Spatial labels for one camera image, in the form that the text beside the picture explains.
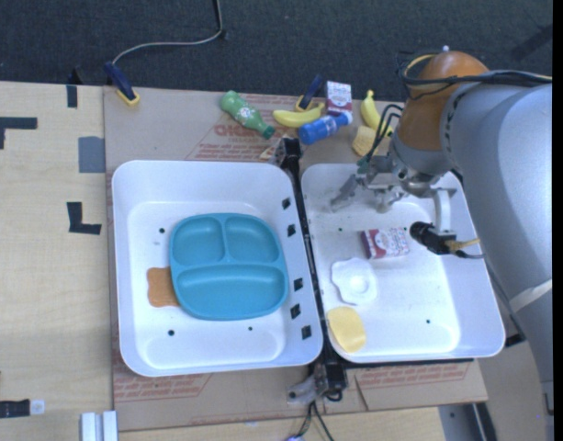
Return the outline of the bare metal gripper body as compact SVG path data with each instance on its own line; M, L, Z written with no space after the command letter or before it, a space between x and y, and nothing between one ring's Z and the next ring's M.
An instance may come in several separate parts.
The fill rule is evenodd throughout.
M357 181L364 188L387 197L422 197L440 179L408 167L394 155L367 155L357 162Z

